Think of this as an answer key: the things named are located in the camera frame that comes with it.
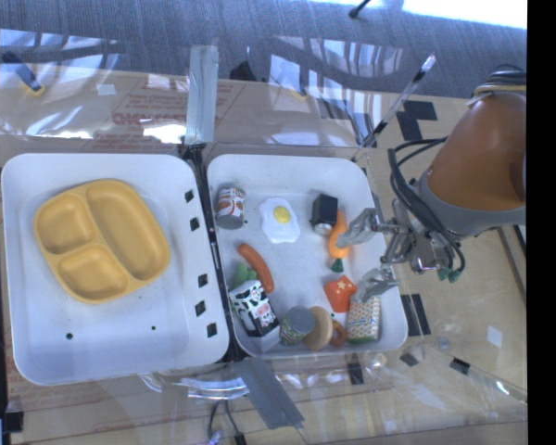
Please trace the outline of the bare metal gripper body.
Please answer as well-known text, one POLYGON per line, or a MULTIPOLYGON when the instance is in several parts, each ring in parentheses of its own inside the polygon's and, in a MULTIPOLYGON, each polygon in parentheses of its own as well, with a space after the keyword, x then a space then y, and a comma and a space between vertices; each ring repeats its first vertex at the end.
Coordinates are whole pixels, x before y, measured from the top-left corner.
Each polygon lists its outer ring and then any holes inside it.
POLYGON ((451 243, 425 227, 400 200, 395 199, 392 208, 393 217, 377 227, 387 239, 380 258, 382 274, 391 275, 394 264, 407 263, 417 274, 437 271, 451 275, 456 258, 451 243))

